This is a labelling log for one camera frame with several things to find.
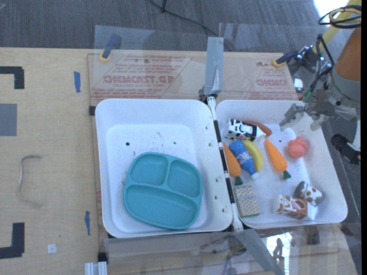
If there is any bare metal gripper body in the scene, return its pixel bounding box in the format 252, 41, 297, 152
303, 89, 342, 123

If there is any red-brown sausage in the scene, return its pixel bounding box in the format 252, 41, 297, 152
243, 120, 273, 138

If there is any orange pumpkin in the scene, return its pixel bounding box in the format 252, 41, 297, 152
287, 136, 311, 159

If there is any orange carrot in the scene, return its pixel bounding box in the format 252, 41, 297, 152
264, 137, 292, 181
222, 142, 244, 187

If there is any yellow banana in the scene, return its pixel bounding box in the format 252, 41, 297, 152
242, 139, 264, 173

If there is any black and white cow carton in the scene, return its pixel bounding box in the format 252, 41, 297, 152
224, 118, 266, 142

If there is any blue bottle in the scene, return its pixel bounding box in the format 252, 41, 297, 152
228, 139, 260, 181

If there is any white plastic tray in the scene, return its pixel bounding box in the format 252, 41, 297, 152
94, 97, 234, 239
214, 99, 349, 230

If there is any strawberry print can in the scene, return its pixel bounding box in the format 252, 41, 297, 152
292, 180, 323, 207

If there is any thin black and white rod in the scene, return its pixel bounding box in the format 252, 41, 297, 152
206, 96, 244, 231

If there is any brown and white carton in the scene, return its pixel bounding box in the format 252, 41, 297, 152
272, 194, 318, 221

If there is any patterned tan packet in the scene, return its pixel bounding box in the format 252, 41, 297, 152
233, 185, 261, 218

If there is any brown cardboard board red print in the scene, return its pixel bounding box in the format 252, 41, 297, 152
87, 50, 299, 240

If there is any teal divided plate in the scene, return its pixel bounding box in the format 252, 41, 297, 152
123, 151, 204, 231

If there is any black cylinder on white bracket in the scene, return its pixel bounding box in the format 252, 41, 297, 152
330, 119, 362, 166

